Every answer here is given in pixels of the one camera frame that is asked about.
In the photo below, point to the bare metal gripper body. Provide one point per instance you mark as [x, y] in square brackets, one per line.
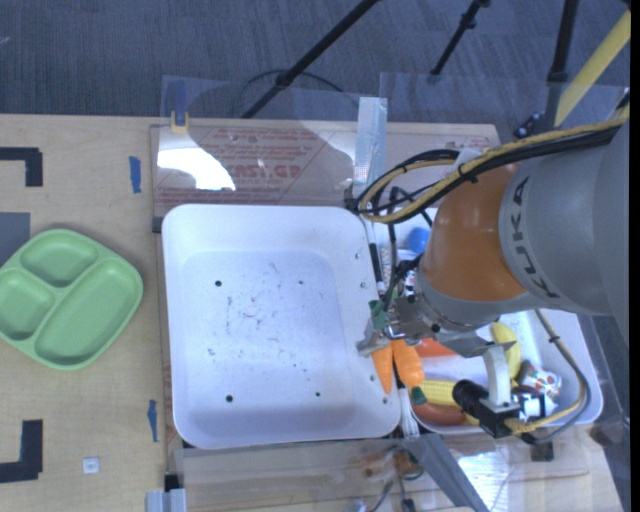
[411, 322]

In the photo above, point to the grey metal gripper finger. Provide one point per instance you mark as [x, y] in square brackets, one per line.
[371, 342]

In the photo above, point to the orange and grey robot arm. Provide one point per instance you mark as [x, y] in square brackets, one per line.
[550, 235]

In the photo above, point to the orange rounded toy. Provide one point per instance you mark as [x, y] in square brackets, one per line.
[434, 348]

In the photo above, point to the black and white spotted toy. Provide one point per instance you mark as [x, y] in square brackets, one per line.
[410, 285]

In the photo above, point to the orange carrot with green top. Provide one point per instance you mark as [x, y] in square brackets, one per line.
[409, 365]

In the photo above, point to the yellow corn cob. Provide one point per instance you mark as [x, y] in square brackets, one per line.
[439, 392]

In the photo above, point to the blue ball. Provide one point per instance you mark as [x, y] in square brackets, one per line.
[419, 240]

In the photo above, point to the red sausage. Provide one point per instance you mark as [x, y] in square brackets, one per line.
[440, 414]

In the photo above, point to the white plastic tray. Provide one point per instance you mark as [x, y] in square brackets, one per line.
[270, 325]
[560, 350]

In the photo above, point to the yellow banana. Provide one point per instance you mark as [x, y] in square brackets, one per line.
[511, 345]

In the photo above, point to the white packet with coloured dots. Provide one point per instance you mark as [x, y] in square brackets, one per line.
[542, 380]

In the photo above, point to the black and white carton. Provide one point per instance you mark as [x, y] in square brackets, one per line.
[535, 405]

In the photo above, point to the green divided plate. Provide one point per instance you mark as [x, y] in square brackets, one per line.
[75, 300]

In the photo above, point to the small white square tile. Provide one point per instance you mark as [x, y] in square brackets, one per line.
[91, 465]

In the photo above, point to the black cylinder on white bracket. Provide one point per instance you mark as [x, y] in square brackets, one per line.
[492, 410]

